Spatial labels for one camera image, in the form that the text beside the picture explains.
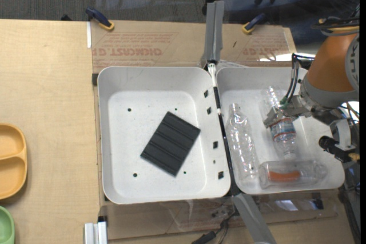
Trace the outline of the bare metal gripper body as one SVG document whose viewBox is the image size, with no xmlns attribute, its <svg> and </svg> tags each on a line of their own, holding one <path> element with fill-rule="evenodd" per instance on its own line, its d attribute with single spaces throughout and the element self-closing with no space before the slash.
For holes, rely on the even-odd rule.
<svg viewBox="0 0 366 244">
<path fill-rule="evenodd" d="M 308 95 L 294 95 L 291 99 L 284 97 L 281 101 L 281 111 L 284 116 L 293 120 L 299 117 L 310 117 L 313 114 L 314 103 Z"/>
</svg>

